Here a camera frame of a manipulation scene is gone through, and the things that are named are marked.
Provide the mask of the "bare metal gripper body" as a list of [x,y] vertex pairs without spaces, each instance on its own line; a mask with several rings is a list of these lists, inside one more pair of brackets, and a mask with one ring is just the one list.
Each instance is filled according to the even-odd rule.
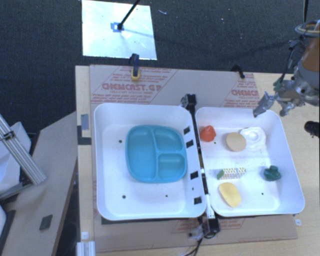
[[318,78],[303,78],[299,73],[284,80],[280,77],[274,84],[274,98],[282,108],[320,105],[320,84]]

